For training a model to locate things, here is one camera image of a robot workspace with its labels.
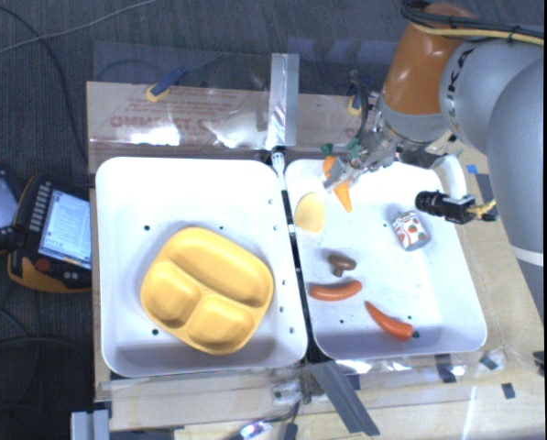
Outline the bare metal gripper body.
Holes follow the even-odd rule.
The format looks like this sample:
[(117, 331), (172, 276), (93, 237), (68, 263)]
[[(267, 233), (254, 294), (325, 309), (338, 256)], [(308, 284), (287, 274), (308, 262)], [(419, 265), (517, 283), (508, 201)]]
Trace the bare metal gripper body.
[(388, 125), (362, 126), (345, 147), (345, 164), (359, 172), (388, 167), (395, 160), (399, 141)]

